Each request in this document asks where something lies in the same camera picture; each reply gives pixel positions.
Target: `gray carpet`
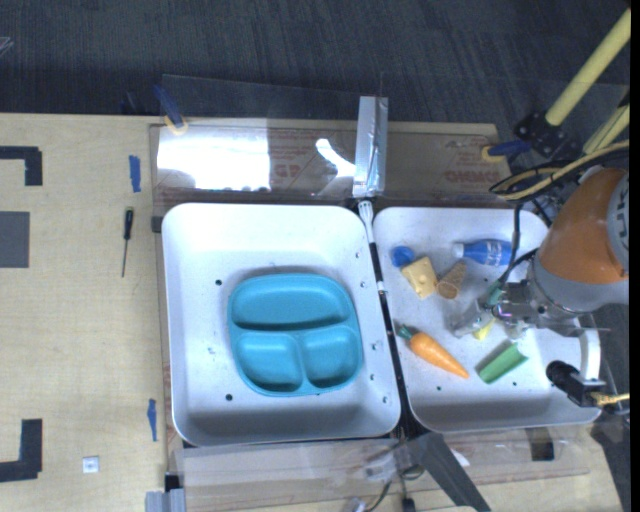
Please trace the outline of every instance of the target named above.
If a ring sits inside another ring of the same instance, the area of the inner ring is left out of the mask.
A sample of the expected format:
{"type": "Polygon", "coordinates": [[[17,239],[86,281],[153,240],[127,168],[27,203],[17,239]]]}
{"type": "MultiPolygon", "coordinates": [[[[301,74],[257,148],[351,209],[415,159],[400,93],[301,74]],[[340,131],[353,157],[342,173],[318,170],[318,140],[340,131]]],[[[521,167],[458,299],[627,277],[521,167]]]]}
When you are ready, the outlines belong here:
{"type": "MultiPolygon", "coordinates": [[[[0,37],[14,46],[0,57],[0,111],[117,114],[134,91],[156,113],[157,83],[186,113],[292,107],[268,90],[260,103],[255,88],[232,81],[334,91],[303,117],[350,117],[349,93],[382,93],[392,120],[495,123],[508,139],[517,121],[551,104],[625,7],[622,0],[2,0],[0,37]],[[212,96],[181,76],[224,82],[212,96]]],[[[566,128],[586,140],[629,83],[627,47],[566,128]]],[[[605,354],[626,391],[628,308],[597,317],[612,329],[605,354]]],[[[628,437],[607,448],[626,509],[628,437]]]]}

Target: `black cable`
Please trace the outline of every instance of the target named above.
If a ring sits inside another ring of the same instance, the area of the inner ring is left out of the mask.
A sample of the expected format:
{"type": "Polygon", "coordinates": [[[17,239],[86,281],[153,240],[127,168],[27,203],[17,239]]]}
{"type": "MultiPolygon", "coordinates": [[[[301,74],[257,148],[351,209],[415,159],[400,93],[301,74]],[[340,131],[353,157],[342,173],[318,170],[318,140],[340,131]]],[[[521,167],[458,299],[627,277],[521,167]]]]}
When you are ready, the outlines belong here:
{"type": "Polygon", "coordinates": [[[371,505],[369,508],[365,509],[365,512],[373,512],[376,508],[378,508],[380,503],[382,503],[382,500],[384,500],[387,497],[387,494],[389,493],[390,488],[391,488],[391,482],[387,482],[386,484],[384,484],[384,487],[382,488],[382,492],[380,493],[380,496],[378,497],[376,502],[373,505],[371,505]]]}
{"type": "Polygon", "coordinates": [[[422,466],[412,466],[408,469],[405,469],[401,474],[400,478],[405,482],[413,482],[417,480],[422,475],[424,475],[424,468],[422,466]]]}
{"type": "Polygon", "coordinates": [[[516,268],[518,265],[520,265],[522,262],[533,258],[537,251],[538,251],[537,248],[533,249],[532,251],[529,251],[528,253],[525,253],[522,256],[520,256],[517,260],[513,262],[512,265],[509,265],[507,267],[507,270],[505,270],[504,273],[498,278],[498,281],[500,282],[500,284],[504,285],[507,282],[507,279],[509,279],[509,275],[511,274],[511,271],[514,268],[516,268]]]}
{"type": "MultiPolygon", "coordinates": [[[[576,167],[575,169],[572,169],[570,172],[559,176],[556,179],[552,179],[551,183],[549,183],[548,185],[546,185],[545,187],[541,188],[540,190],[537,190],[536,192],[532,192],[527,196],[523,196],[521,198],[518,199],[507,199],[508,202],[513,203],[513,204],[524,204],[527,203],[533,199],[536,199],[537,197],[546,194],[549,190],[551,190],[554,187],[557,187],[558,185],[561,185],[563,183],[565,183],[566,181],[575,179],[577,176],[579,176],[582,172],[586,171],[587,169],[590,169],[591,167],[594,167],[596,165],[603,165],[606,162],[610,162],[612,160],[617,160],[623,157],[628,156],[629,154],[629,148],[621,148],[621,149],[617,149],[615,151],[611,151],[610,153],[606,153],[604,155],[601,155],[599,157],[596,158],[592,158],[590,160],[588,160],[587,162],[584,162],[582,165],[579,165],[578,167],[576,167]]],[[[523,172],[530,172],[530,171],[534,171],[535,175],[531,176],[530,178],[527,178],[523,181],[519,181],[516,183],[513,183],[512,185],[508,186],[506,190],[500,190],[500,186],[509,181],[511,178],[507,178],[503,181],[501,181],[500,183],[494,185],[493,187],[491,187],[489,190],[491,192],[493,192],[494,194],[497,194],[499,196],[503,196],[503,195],[509,195],[512,194],[514,192],[517,192],[518,190],[522,190],[522,189],[527,189],[532,187],[536,182],[540,181],[541,179],[547,179],[549,178],[549,176],[544,176],[544,173],[541,173],[540,171],[543,171],[545,169],[549,170],[549,169],[555,169],[558,170],[558,167],[565,167],[566,165],[570,165],[570,162],[567,164],[567,161],[555,161],[555,162],[548,162],[548,163],[544,163],[542,165],[538,165],[535,167],[532,167],[530,169],[527,169],[526,171],[523,172]]]]}
{"type": "Polygon", "coordinates": [[[537,199],[534,199],[531,202],[538,209],[538,213],[540,214],[539,216],[542,218],[543,222],[547,225],[548,228],[550,228],[551,224],[553,224],[553,221],[549,218],[549,216],[547,215],[547,212],[544,211],[544,208],[542,208],[542,205],[538,202],[537,199]]]}
{"type": "Polygon", "coordinates": [[[501,182],[493,185],[489,189],[489,191],[493,192],[494,194],[501,195],[501,194],[511,194],[513,192],[518,192],[519,190],[527,189],[529,187],[534,186],[541,179],[545,178],[544,173],[542,173],[541,171],[544,171],[545,169],[556,169],[556,170],[562,169],[563,167],[566,167],[567,165],[571,164],[572,161],[573,160],[552,160],[550,162],[543,162],[541,164],[534,165],[532,167],[526,167],[526,168],[520,168],[520,169],[514,170],[511,173],[512,176],[517,176],[519,174],[524,174],[526,172],[533,172],[534,174],[522,181],[517,181],[515,183],[512,183],[504,191],[497,191],[496,187],[498,187],[500,184],[504,183],[505,181],[508,181],[508,179],[502,180],[501,182]]]}
{"type": "Polygon", "coordinates": [[[516,253],[520,248],[520,211],[522,205],[516,205],[513,209],[513,235],[511,236],[511,257],[509,258],[509,267],[516,260],[516,253]]]}
{"type": "Polygon", "coordinates": [[[407,481],[417,480],[424,473],[424,468],[420,466],[413,466],[409,469],[406,469],[402,473],[400,473],[400,484],[402,484],[402,501],[400,502],[402,505],[402,512],[416,512],[416,503],[409,497],[407,493],[407,481]],[[413,477],[407,477],[407,474],[418,469],[418,474],[413,477]]]}

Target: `blue plate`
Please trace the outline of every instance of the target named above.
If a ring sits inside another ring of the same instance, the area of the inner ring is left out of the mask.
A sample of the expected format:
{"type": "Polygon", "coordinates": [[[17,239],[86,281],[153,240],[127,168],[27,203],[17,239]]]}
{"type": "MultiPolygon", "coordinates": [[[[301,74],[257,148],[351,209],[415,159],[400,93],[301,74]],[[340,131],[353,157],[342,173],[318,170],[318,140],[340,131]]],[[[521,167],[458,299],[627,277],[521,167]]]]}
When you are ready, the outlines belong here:
{"type": "Polygon", "coordinates": [[[362,367],[355,308],[328,277],[248,279],[231,294],[227,321],[238,373],[258,393],[327,393],[349,384],[362,367]]]}

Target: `orange carrot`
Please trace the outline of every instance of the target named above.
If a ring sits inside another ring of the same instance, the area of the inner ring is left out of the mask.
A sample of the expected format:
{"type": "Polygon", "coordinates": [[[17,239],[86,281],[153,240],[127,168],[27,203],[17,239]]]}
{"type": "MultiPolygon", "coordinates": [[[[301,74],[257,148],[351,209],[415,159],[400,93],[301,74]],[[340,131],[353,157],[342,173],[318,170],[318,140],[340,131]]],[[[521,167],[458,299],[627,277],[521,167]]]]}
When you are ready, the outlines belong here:
{"type": "Polygon", "coordinates": [[[411,351],[425,361],[447,370],[448,372],[459,375],[464,379],[469,378],[469,373],[464,367],[453,357],[447,350],[434,340],[428,334],[418,332],[411,334],[406,325],[403,325],[398,331],[398,336],[409,340],[411,351]]]}

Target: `gray square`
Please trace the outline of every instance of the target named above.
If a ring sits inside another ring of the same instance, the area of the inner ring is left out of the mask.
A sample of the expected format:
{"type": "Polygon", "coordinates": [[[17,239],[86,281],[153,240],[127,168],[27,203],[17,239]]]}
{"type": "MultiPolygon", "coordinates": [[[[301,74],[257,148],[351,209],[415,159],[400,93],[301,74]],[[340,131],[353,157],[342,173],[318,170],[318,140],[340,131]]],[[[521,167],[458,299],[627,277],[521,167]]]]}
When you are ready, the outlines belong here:
{"type": "Polygon", "coordinates": [[[0,212],[0,268],[29,268],[29,212],[0,212]]]}

